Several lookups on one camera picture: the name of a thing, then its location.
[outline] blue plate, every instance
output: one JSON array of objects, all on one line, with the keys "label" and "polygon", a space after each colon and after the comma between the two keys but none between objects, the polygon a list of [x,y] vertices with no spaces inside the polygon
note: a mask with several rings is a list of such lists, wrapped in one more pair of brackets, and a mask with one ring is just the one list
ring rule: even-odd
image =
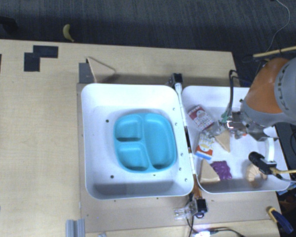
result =
[{"label": "blue plate", "polygon": [[162,171],[177,159],[172,126],[162,115],[137,113],[122,116],[114,124],[113,137],[117,160],[127,171]]}]

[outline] banana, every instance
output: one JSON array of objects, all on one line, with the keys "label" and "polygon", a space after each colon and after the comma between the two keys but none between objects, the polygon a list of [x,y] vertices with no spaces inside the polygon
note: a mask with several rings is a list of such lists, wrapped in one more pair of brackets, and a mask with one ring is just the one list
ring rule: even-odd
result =
[{"label": "banana", "polygon": [[74,42],[74,39],[70,36],[69,29],[70,29],[70,25],[69,24],[66,24],[64,26],[64,28],[63,28],[64,37],[66,39],[71,40],[72,42]]}]

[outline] dark gray floor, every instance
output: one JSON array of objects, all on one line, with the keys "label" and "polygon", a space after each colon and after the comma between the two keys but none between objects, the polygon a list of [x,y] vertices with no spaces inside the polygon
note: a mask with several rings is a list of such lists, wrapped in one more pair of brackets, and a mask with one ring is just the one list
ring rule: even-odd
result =
[{"label": "dark gray floor", "polygon": [[[296,0],[280,1],[291,19],[271,50],[296,45]],[[259,63],[243,58],[266,51],[288,19],[287,10],[270,0],[0,0],[0,16],[20,27],[9,36],[0,26],[0,39],[68,41],[62,28],[70,24],[80,43],[231,51],[249,81]]]}]

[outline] wooden table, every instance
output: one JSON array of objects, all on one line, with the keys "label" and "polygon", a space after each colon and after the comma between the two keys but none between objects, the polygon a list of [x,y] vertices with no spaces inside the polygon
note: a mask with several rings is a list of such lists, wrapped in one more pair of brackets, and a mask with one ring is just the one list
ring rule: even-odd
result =
[{"label": "wooden table", "polygon": [[[35,45],[58,47],[58,58],[40,58],[40,72],[24,72],[25,53],[35,56]],[[227,73],[234,69],[229,52],[0,40],[0,54],[2,237],[64,237],[66,220],[81,217],[76,84],[78,64],[87,57],[114,68],[119,75],[115,83],[164,84],[171,73],[183,73],[185,85],[226,86]],[[209,219],[220,209],[230,213],[230,220],[214,224],[198,220],[197,230],[227,226],[246,237],[279,236],[265,211],[267,206],[279,210],[275,192],[218,195],[215,205],[209,194],[204,196],[212,204]],[[166,208],[167,199],[161,201]],[[235,206],[226,212],[231,204]],[[107,236],[187,236],[185,222],[177,224],[108,231]]]}]

